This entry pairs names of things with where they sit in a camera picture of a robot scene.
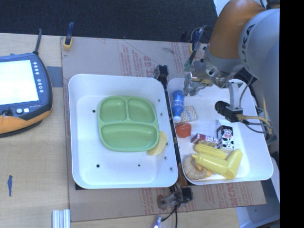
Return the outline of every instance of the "black floor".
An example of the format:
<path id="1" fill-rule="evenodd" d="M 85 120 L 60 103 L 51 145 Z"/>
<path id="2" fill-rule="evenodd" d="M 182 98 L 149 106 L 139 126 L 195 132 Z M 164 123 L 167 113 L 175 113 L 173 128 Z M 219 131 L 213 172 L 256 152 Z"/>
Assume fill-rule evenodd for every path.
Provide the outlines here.
<path id="1" fill-rule="evenodd" d="M 214 26 L 213 0 L 0 0 L 0 32 L 179 41 L 185 31 Z"/>

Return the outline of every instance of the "blue marking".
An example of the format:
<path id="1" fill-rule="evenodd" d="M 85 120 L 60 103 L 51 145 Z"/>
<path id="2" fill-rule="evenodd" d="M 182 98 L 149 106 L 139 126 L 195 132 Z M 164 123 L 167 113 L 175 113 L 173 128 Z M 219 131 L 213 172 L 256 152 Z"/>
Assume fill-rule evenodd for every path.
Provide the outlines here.
<path id="1" fill-rule="evenodd" d="M 11 186 L 13 185 L 13 176 L 9 175 L 8 186 L 9 186 L 9 196 L 11 197 Z"/>

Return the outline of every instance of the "white plastic tray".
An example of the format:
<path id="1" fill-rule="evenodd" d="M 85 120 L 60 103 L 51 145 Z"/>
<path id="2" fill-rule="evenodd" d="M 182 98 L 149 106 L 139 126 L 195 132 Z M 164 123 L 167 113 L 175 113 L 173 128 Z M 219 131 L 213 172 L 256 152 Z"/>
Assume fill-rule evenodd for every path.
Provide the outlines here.
<path id="1" fill-rule="evenodd" d="M 72 145 L 72 174 L 85 189 L 169 187 L 178 168 L 166 97 L 154 78 L 78 74 L 68 84 Z M 157 156 L 147 152 L 115 152 L 103 146 L 98 133 L 99 103 L 108 96 L 147 99 L 155 108 L 159 130 L 168 145 Z"/>
<path id="2" fill-rule="evenodd" d="M 245 86 L 245 84 L 241 86 L 239 89 L 240 93 L 243 91 Z M 171 104 L 173 92 L 175 90 L 183 90 L 183 87 L 183 78 L 170 80 L 168 83 L 168 93 Z M 200 90 L 198 95 L 188 95 L 185 97 L 184 105 L 194 106 L 196 114 L 198 115 L 198 120 L 189 122 L 191 124 L 191 136 L 186 138 L 177 138 L 182 162 L 186 156 L 196 153 L 193 148 L 194 144 L 190 141 L 196 133 L 216 137 L 216 119 L 225 119 L 225 117 L 218 114 L 214 108 L 217 101 L 230 103 L 229 90 L 220 89 L 213 85 Z M 244 115 L 257 116 L 254 100 L 249 89 L 247 89 L 243 95 L 241 107 L 243 108 Z M 250 119 L 249 121 L 256 123 L 259 122 L 257 119 Z M 240 148 L 243 153 L 243 158 L 236 177 L 232 180 L 228 180 L 221 175 L 213 174 L 211 177 L 201 181 L 194 181 L 188 179 L 186 176 L 191 183 L 196 185 L 205 185 L 224 182 L 259 181 L 267 180 L 272 176 L 273 165 L 264 135 L 248 129 L 242 123 L 231 123 L 231 126 L 233 128 L 235 148 Z M 252 128 L 262 131 L 260 126 L 252 125 Z"/>

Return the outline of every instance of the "cardboard sheet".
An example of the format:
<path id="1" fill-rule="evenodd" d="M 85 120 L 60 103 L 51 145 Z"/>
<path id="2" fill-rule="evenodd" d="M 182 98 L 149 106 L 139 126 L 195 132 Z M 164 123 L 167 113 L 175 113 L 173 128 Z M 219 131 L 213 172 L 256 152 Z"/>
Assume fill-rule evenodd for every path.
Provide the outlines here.
<path id="1" fill-rule="evenodd" d="M 157 197 L 169 195 L 169 188 L 85 190 L 75 184 L 71 170 L 68 82 L 73 75 L 80 73 L 149 77 L 157 65 L 168 66 L 168 81 L 184 77 L 183 67 L 190 55 L 190 44 L 73 38 L 72 47 L 65 49 L 63 39 L 61 52 L 71 221 L 170 213 L 171 209 L 161 210 L 157 206 Z M 197 59 L 203 57 L 203 47 L 197 53 Z M 180 206 L 178 212 L 266 203 L 260 181 L 191 186 L 191 189 L 193 200 Z"/>

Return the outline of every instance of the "red object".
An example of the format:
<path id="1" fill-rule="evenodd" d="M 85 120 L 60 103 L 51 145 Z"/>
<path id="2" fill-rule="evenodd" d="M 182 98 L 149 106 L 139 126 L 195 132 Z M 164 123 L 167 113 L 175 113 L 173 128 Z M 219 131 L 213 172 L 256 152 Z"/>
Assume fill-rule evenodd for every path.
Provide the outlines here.
<path id="1" fill-rule="evenodd" d="M 176 134 L 180 138 L 186 138 L 191 135 L 190 123 L 182 123 L 175 127 Z"/>

